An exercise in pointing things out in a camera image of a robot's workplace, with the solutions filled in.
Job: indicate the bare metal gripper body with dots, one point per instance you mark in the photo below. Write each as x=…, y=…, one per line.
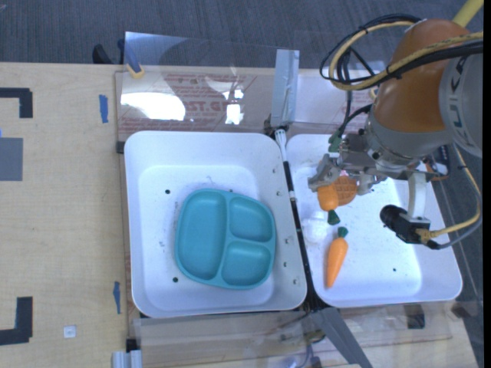
x=358, y=153

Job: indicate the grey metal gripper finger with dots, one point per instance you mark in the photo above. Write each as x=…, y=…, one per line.
x=324, y=173
x=366, y=183

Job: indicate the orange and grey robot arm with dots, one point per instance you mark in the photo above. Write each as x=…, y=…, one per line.
x=414, y=90

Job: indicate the orange carrot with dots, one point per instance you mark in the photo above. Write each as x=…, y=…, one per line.
x=328, y=199
x=335, y=255

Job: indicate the white lumpy object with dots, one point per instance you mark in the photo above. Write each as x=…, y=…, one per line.
x=314, y=228

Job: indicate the white plastic tray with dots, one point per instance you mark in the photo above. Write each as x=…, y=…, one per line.
x=383, y=267
x=161, y=205

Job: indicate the blue divided plate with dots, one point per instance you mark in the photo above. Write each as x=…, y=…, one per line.
x=203, y=236

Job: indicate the black cylinder on white bracket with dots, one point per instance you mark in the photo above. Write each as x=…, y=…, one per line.
x=403, y=224

